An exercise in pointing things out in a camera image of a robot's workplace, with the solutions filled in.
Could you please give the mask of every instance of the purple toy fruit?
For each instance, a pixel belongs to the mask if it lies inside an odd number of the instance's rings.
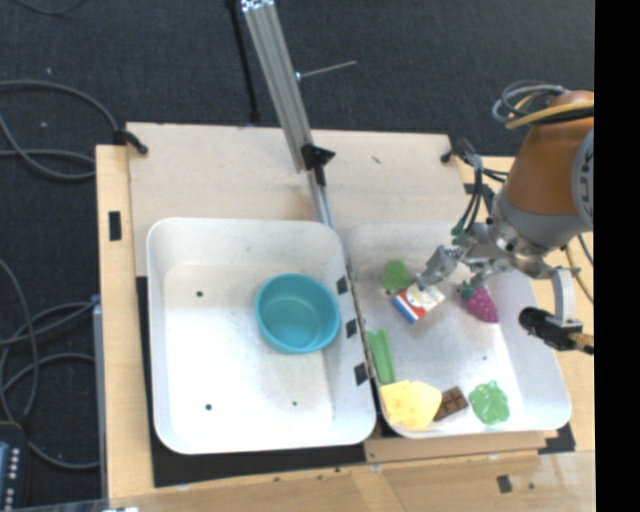
[[[485,322],[498,323],[498,310],[484,286],[474,290],[465,281],[462,283],[460,297],[469,313]]]

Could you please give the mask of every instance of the black floor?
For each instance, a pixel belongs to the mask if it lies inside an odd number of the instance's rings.
[[[30,0],[30,5],[62,9],[74,2]],[[108,121],[88,102],[8,84],[19,79],[89,94],[120,125],[247,124],[251,105],[226,4],[87,0],[52,16],[17,0],[0,0],[0,113],[15,140],[23,148],[92,156],[97,143],[113,137]],[[594,88],[595,0],[280,0],[277,5],[297,70],[357,61],[303,80],[313,128],[446,133],[466,136],[483,154],[513,155],[523,132],[505,130],[490,114],[505,86],[540,79]],[[247,42],[261,124],[277,126]],[[9,149],[7,138],[0,138],[0,151]],[[92,171],[66,158],[38,162],[65,175]],[[51,180],[20,158],[0,158],[0,259],[19,281],[31,316],[99,294],[95,210],[92,179]],[[0,340],[10,339],[24,322],[12,280],[0,272]],[[91,317],[82,313],[37,339],[41,360],[67,352],[91,354]],[[5,383],[30,364],[29,344],[18,343],[6,358]],[[17,415],[30,396],[30,375],[7,391]],[[93,461],[98,452],[91,364],[65,359],[43,365],[37,389],[25,421],[34,446],[68,462]],[[63,469],[33,457],[28,504],[99,495],[95,469]]]

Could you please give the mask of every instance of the yellow toy cheese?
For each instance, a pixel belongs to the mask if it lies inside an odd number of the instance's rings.
[[[409,430],[424,430],[442,403],[440,390],[420,381],[380,386],[380,397],[389,423]]]

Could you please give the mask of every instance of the blue bowl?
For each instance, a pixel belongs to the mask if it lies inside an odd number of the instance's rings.
[[[331,343],[340,329],[340,309],[320,281],[280,274],[258,291],[258,327],[265,341],[285,354],[306,354]]]

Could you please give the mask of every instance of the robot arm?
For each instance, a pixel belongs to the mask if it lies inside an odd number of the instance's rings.
[[[511,102],[525,94],[517,106]],[[532,279],[548,279],[554,289],[554,313],[526,308],[523,328],[557,350],[593,354],[592,338],[582,334],[575,316],[573,278],[577,268],[553,268],[544,258],[575,236],[593,230],[593,93],[567,91],[538,82],[514,84],[494,105],[494,117],[508,128],[529,126],[486,222],[475,222],[479,189],[486,170],[471,145],[452,150],[475,171],[474,197],[454,230],[454,248],[438,247],[416,276],[421,287],[449,276],[459,263],[473,273],[479,288],[492,275],[517,270]],[[544,108],[531,112],[534,102]],[[502,115],[500,110],[509,113]]]

